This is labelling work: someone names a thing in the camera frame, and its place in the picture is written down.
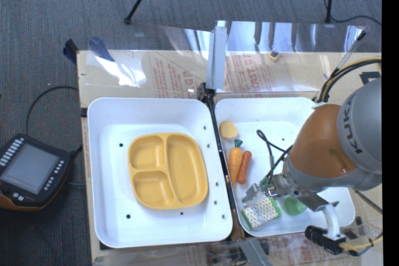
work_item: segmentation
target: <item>yellow plate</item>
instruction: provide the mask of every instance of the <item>yellow plate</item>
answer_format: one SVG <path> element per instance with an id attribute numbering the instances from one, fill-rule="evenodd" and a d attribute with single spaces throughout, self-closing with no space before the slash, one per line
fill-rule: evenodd
<path id="1" fill-rule="evenodd" d="M 202 202 L 208 193 L 208 177 L 199 147 L 182 133 L 155 133 L 133 140 L 128 167 L 137 200 L 152 209 Z"/>

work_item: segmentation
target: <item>tan round toy food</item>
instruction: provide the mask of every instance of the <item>tan round toy food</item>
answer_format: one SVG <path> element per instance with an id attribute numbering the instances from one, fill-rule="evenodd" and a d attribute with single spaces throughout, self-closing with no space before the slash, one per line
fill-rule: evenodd
<path id="1" fill-rule="evenodd" d="M 238 135 L 238 130 L 233 122 L 223 121 L 219 126 L 220 136 L 222 138 L 231 139 Z"/>

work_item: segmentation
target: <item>table surface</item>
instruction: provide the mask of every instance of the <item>table surface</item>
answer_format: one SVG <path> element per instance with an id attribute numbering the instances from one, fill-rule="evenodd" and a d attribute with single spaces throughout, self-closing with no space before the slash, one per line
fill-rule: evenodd
<path id="1" fill-rule="evenodd" d="M 194 98 L 195 89 L 206 80 L 206 59 L 200 52 L 194 51 L 137 51 L 110 50 L 111 56 L 118 65 L 117 70 L 110 70 L 109 64 L 103 59 L 95 59 L 91 50 L 81 50 L 77 53 L 78 80 L 80 104 L 86 109 L 92 101 L 99 97 L 155 97 L 155 98 Z M 376 54 L 354 54 L 351 59 L 374 57 Z M 311 98 L 321 87 L 323 76 L 341 60 L 342 54 L 336 53 L 306 53 L 282 54 L 279 57 L 281 65 L 276 61 L 259 60 L 259 55 L 249 52 L 232 52 L 226 58 L 226 87 L 217 97 L 278 97 L 304 96 Z M 361 72 L 378 72 L 381 65 L 373 64 L 352 72 L 331 91 L 329 103 L 341 104 L 346 97 L 359 88 L 362 83 Z M 285 85 L 278 92 L 270 89 L 272 86 Z M 93 190 L 90 175 L 89 131 L 87 117 L 82 117 L 82 134 L 84 139 L 84 160 L 86 170 L 87 205 L 89 212 L 90 244 L 93 262 L 101 260 L 103 265 L 203 265 L 209 262 L 209 256 L 214 260 L 227 258 L 225 251 L 236 249 L 236 243 L 214 243 L 213 245 L 177 245 L 176 247 L 147 247 L 131 249 L 109 249 L 101 245 L 95 234 Z M 382 231 L 382 215 L 366 204 L 352 190 L 351 197 L 357 215 L 363 216 L 364 225 L 375 238 Z M 378 206 L 382 207 L 382 185 L 363 192 Z M 346 254 L 333 256 L 324 252 L 319 246 L 306 242 L 304 234 L 288 234 L 267 238 L 270 248 L 269 260 L 273 265 L 340 265 L 345 258 L 346 265 L 382 265 L 383 247 L 376 244 L 361 257 L 346 257 Z"/>

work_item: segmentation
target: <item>white tray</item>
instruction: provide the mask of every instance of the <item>white tray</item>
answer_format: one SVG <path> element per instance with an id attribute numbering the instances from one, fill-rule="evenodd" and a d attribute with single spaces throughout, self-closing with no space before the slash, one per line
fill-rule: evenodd
<path id="1" fill-rule="evenodd" d="M 212 242 L 233 227 L 211 115 L 194 99 L 99 98 L 88 109 L 90 164 L 97 237 L 113 248 Z M 209 191 L 183 209 L 149 209 L 134 196 L 127 151 L 137 137 L 184 133 L 203 153 Z"/>
<path id="2" fill-rule="evenodd" d="M 312 212 L 306 209 L 303 213 L 290 216 L 284 212 L 282 199 L 277 200 L 282 214 L 280 218 L 268 221 L 251 230 L 241 213 L 243 209 L 242 198 L 253 183 L 260 180 L 269 172 L 269 152 L 266 143 L 258 137 L 256 130 L 260 129 L 266 138 L 276 146 L 287 149 L 306 121 L 313 112 L 314 102 L 307 98 L 227 98 L 219 101 L 215 107 L 218 126 L 221 122 L 229 120 L 234 122 L 238 129 L 238 139 L 243 141 L 242 150 L 252 152 L 246 184 L 236 183 L 233 187 L 234 201 L 239 212 L 239 221 L 243 229 L 256 237 L 269 235 L 289 234 L 303 232 L 308 225 L 327 228 L 327 222 L 322 212 Z M 234 139 L 221 139 L 224 158 L 227 161 Z M 277 161 L 281 151 L 272 147 L 274 160 Z M 280 173 L 282 163 L 274 173 Z M 326 201 L 339 201 L 335 207 L 340 227 L 348 226 L 355 218 L 355 208 L 347 188 L 329 188 L 319 193 Z"/>

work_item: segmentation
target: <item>orange carrot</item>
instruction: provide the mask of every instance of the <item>orange carrot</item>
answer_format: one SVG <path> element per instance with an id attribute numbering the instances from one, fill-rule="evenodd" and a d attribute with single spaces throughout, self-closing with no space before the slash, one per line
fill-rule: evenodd
<path id="1" fill-rule="evenodd" d="M 243 151 L 239 148 L 243 142 L 241 140 L 234 140 L 234 148 L 230 150 L 228 159 L 228 169 L 230 174 L 231 184 L 236 184 L 237 175 L 241 162 L 243 161 Z"/>
<path id="2" fill-rule="evenodd" d="M 243 161 L 241 162 L 241 166 L 239 167 L 238 175 L 237 175 L 237 182 L 239 184 L 245 184 L 247 181 L 247 172 L 249 162 L 251 161 L 252 153 L 250 151 L 245 151 L 243 153 Z"/>

